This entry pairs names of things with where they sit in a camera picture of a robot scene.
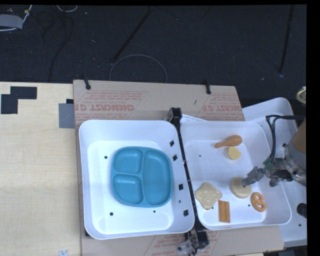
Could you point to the thin black rod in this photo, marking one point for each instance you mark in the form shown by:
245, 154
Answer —
186, 172

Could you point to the cream round toy disc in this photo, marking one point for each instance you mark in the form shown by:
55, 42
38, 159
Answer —
240, 191

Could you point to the orange toy wafer biscuit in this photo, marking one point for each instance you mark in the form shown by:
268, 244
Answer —
224, 211

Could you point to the black cylinder on white bracket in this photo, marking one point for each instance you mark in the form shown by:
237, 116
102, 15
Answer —
302, 210

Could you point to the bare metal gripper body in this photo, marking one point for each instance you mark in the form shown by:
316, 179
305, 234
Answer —
280, 170

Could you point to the cream toy bread slice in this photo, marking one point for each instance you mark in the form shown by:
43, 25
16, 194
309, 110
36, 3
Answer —
208, 195

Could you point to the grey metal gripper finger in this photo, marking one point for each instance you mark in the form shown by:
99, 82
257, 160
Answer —
253, 176
275, 180

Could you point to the brown cardboard board red print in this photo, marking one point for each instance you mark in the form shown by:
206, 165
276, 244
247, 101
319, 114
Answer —
155, 102

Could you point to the white plastic tray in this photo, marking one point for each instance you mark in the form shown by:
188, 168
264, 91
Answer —
100, 175
215, 170

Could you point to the tan toy chicken drumstick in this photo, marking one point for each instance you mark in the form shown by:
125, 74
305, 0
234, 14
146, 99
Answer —
232, 141

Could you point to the yellow toy chip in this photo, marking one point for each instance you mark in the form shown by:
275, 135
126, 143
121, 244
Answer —
234, 153

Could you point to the orange toy pretzel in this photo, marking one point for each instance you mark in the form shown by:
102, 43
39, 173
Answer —
257, 198

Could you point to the white paper sheet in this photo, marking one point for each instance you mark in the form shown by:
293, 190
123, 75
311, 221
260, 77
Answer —
193, 118

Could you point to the blue divided plate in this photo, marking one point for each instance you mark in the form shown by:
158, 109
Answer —
141, 176

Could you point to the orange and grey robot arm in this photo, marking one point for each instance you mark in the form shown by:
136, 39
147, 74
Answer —
300, 140

